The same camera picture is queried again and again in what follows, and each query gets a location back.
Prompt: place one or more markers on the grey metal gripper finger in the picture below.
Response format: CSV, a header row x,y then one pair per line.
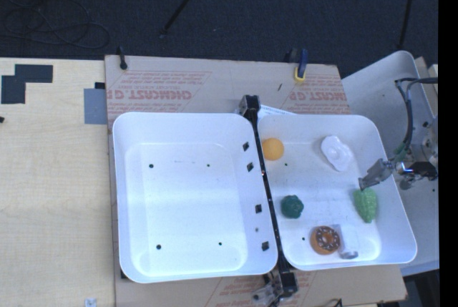
x,y
375,167
365,183

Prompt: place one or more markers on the orange ball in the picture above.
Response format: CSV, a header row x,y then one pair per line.
x,y
273,149

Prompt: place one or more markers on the thin black rod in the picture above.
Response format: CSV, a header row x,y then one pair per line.
x,y
265,184

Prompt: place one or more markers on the clear plastic bottle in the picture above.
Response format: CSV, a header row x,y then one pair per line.
x,y
349,241

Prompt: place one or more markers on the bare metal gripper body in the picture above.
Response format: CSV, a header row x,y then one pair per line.
x,y
388,166

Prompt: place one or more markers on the white fried egg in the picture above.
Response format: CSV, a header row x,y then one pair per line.
x,y
336,153

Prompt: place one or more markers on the brown cardboard board red print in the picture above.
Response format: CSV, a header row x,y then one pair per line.
x,y
222,91

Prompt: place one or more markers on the dark green broccoli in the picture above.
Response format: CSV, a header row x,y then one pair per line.
x,y
292,206

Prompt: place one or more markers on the light green grapes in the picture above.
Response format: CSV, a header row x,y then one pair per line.
x,y
366,204

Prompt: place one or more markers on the white plastic tray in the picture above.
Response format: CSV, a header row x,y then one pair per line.
x,y
322,191
186,198

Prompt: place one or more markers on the white paper sheet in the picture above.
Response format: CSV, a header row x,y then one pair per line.
x,y
275,110

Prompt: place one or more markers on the black cylinder on white bracket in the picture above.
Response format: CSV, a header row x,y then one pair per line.
x,y
422,169

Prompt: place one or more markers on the brown sprinkled doughnut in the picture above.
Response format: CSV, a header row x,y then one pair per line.
x,y
318,243

